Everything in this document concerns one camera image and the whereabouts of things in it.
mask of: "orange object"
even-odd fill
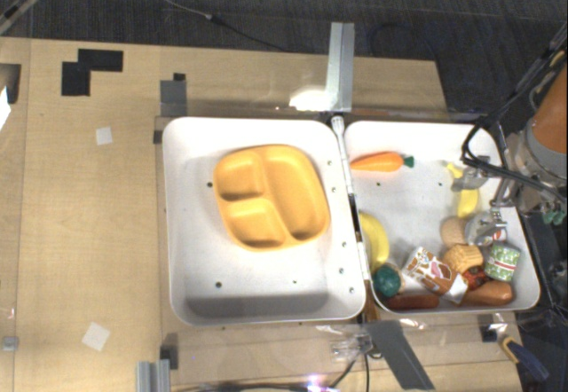
[[[513,300],[513,290],[507,282],[491,280],[484,283],[478,289],[468,291],[462,304],[465,305],[507,305]]]
[[[534,115],[532,132],[548,149],[566,154],[566,65]]]
[[[266,145],[226,155],[213,188],[231,238],[247,250],[304,244],[329,226],[329,208],[310,160],[287,145]]]
[[[414,166],[414,157],[403,159],[397,153],[377,153],[356,159],[351,163],[351,169],[361,171],[396,171],[403,165],[412,168]]]

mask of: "black tape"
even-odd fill
[[[79,49],[79,62],[90,70],[122,72],[122,51]]]
[[[122,51],[79,49],[78,54],[78,62],[63,63],[62,96],[90,96],[91,70],[122,72]]]
[[[81,62],[64,62],[61,69],[61,96],[90,96],[91,72]]]

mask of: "green ball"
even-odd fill
[[[402,283],[398,272],[386,264],[373,274],[373,288],[377,294],[392,297],[400,289]]]

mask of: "white tray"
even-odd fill
[[[354,122],[345,131],[350,160],[380,151],[414,156],[413,169],[403,167],[394,173],[351,171],[358,209],[375,216],[383,224],[390,240],[390,261],[398,267],[403,266],[418,246],[425,247],[434,255],[444,253],[440,223],[449,216],[455,216],[457,208],[457,194],[450,190],[453,178],[445,162],[461,165],[461,146],[470,129],[471,126],[458,124]],[[493,139],[484,131],[479,131],[474,137],[471,150],[477,155],[490,156],[493,164],[501,164]],[[483,204],[478,210],[489,208],[488,202],[497,185],[497,179],[490,179],[481,187],[480,201]],[[509,224],[508,242],[521,251],[511,283],[514,300],[500,308],[456,307],[440,300],[440,305],[434,310],[406,311],[405,315],[432,311],[526,310],[536,304],[540,296],[539,280],[517,211],[504,208],[501,213]],[[406,287],[409,290],[422,289],[411,278],[406,278]]]
[[[365,302],[335,135],[320,122],[179,118],[163,133],[170,300],[191,325],[347,319]],[[225,231],[213,169],[256,145],[302,150],[318,171],[331,224],[305,246],[250,252]]]

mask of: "black cable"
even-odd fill
[[[565,35],[565,30],[566,29],[564,25],[560,32],[564,33]],[[481,161],[469,148],[471,139],[479,132],[480,129],[490,129],[502,118],[502,116],[517,100],[519,100],[527,91],[533,89],[532,83],[535,78],[543,71],[543,69],[546,69],[546,71],[549,72],[550,66],[547,66],[547,64],[557,55],[560,50],[562,50],[562,47],[565,47],[566,39],[564,38],[564,41],[562,42],[557,40],[558,37],[559,35],[555,36],[555,39],[551,41],[550,46],[544,52],[544,54],[531,65],[531,67],[529,68],[523,79],[516,86],[515,91],[509,96],[505,104],[493,110],[489,114],[481,117],[475,122],[473,128],[461,145],[461,161],[465,165],[481,169],[489,175],[499,176],[505,179],[512,179],[519,182],[520,184],[527,185],[540,192],[547,192],[549,195],[558,200],[562,206],[562,209],[565,210],[566,197],[558,192],[555,188],[549,187],[536,179],[524,176],[520,173],[517,173],[516,171],[511,171],[509,169],[505,169],[504,167],[496,167],[495,165]],[[560,65],[563,66],[564,62],[565,56],[564,59],[559,59],[556,62],[556,68],[559,68]]]
[[[349,363],[349,365],[347,365],[347,368],[345,369],[345,371],[343,373],[341,373],[337,377],[337,379],[329,385],[329,387],[335,388],[335,386],[337,386],[337,384],[339,384],[343,380],[343,378],[345,378],[345,376],[347,376],[349,374],[349,372],[351,371],[351,368],[353,368],[356,361],[357,361],[357,359],[354,359],[353,361],[351,361]]]
[[[272,384],[272,383],[257,383],[257,384],[225,384],[217,388],[191,388],[182,389],[179,392],[246,392],[247,390],[256,390],[260,388],[268,388],[272,390],[287,390],[289,392],[309,392],[306,386],[294,386],[291,384]]]
[[[243,37],[249,39],[250,41],[261,43],[262,45],[264,45],[264,46],[266,46],[266,47],[270,47],[270,48],[273,48],[273,49],[278,50],[278,51],[288,52],[288,50],[286,50],[286,49],[283,48],[283,47],[280,47],[279,45],[275,45],[274,43],[266,42],[266,41],[264,41],[264,40],[262,40],[262,39],[259,39],[259,38],[257,38],[257,37],[254,37],[254,36],[252,36],[252,35],[248,35],[248,34],[242,32],[242,31],[240,31],[240,30],[237,29],[236,27],[234,27],[234,26],[232,26],[232,25],[229,25],[226,21],[224,21],[223,19],[221,19],[221,18],[218,17],[217,15],[211,16],[211,18],[209,19],[209,21],[210,21],[211,23],[213,23],[214,25],[218,25],[218,26],[220,26],[220,27],[226,27],[227,29],[233,31],[235,34],[242,35]]]
[[[369,371],[369,359],[367,357],[367,354],[364,354],[363,358],[365,359],[365,374],[366,374],[365,390],[366,392],[369,392],[369,388],[371,387],[371,372]]]
[[[368,370],[367,356],[365,356],[365,361],[366,361],[365,365],[367,368],[367,384],[368,384],[370,378],[368,377],[369,370]],[[337,384],[339,384],[345,378],[345,376],[349,374],[349,372],[355,365],[355,362],[357,362],[357,359],[354,359],[353,361],[349,362],[347,368],[345,368],[343,373],[341,373],[341,375],[339,375],[337,379],[334,380],[329,385],[329,387],[335,388]],[[272,388],[274,390],[288,390],[290,392],[309,392],[309,389],[306,386],[300,386],[294,384],[274,384],[268,382],[256,383],[256,384],[224,384],[217,386],[216,388],[207,388],[207,389],[186,388],[180,390],[179,392],[245,392],[247,390],[255,390],[260,388]]]

